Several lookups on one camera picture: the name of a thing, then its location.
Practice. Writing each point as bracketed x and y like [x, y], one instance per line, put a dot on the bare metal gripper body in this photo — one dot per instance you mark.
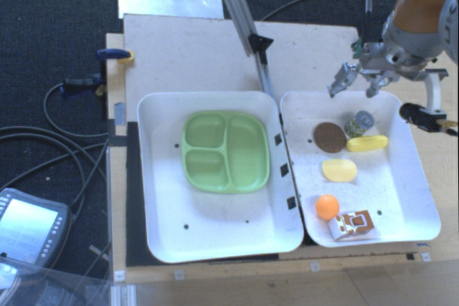
[387, 62]

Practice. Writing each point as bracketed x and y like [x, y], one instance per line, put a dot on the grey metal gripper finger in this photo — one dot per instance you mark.
[342, 79]
[376, 84]

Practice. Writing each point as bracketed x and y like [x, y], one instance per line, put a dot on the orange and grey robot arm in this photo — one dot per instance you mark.
[426, 10]

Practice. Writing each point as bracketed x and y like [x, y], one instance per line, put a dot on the small green can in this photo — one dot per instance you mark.
[358, 123]

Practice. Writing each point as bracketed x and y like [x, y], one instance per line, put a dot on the brown round biscuit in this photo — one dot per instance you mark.
[330, 137]

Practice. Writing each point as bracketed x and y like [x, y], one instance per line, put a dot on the yellow toy banana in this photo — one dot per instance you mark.
[366, 143]

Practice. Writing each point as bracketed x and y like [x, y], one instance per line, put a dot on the pale yellow potato chip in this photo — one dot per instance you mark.
[339, 170]

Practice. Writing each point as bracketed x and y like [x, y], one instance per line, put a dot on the thin black and white rod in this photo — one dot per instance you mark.
[288, 154]

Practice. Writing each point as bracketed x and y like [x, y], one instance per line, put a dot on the white plastic tray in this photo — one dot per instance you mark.
[391, 182]
[215, 218]

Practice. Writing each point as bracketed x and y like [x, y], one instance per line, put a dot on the orange ball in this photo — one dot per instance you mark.
[327, 206]

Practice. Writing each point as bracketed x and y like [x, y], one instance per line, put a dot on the green divided plate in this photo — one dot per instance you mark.
[226, 151]

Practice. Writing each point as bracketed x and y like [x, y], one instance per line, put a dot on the brown and white carton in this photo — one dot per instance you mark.
[353, 224]

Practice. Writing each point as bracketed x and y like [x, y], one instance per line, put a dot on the pale wood board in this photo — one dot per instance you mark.
[201, 57]

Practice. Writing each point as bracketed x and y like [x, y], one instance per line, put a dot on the black cylinder on white bracket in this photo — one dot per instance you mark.
[428, 107]

